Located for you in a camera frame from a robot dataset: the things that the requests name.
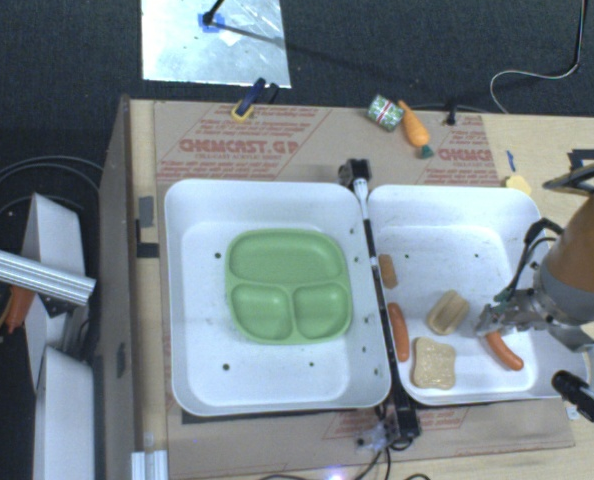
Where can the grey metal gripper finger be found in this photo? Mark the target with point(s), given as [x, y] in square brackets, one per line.
[499, 327]
[483, 324]

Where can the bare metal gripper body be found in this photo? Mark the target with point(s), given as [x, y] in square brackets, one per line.
[522, 313]

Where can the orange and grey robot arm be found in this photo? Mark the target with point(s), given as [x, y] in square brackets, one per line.
[587, 248]

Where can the orange sausage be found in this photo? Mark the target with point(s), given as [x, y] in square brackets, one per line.
[507, 354]
[400, 333]

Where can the beige hot dog bun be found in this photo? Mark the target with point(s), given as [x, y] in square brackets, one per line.
[447, 313]

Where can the beige bread slice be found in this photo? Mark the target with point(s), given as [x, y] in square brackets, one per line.
[433, 364]

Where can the white plastic tray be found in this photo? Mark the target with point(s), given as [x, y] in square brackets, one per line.
[442, 228]
[202, 308]

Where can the small brown sausage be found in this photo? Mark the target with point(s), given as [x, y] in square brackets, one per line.
[388, 271]

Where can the thin black and white rod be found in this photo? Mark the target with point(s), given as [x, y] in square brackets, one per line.
[377, 278]

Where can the yellow biscuit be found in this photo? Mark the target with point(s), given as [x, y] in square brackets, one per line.
[518, 184]

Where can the green divided plate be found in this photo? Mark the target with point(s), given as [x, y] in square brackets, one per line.
[287, 288]

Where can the orange carrot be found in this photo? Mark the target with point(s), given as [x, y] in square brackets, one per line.
[414, 127]

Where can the green and white can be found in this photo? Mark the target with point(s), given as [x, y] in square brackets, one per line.
[385, 113]

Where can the brown cardboard board red print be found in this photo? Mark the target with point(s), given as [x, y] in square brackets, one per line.
[277, 148]

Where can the black cylinder on white bracket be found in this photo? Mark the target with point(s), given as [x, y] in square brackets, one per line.
[579, 393]

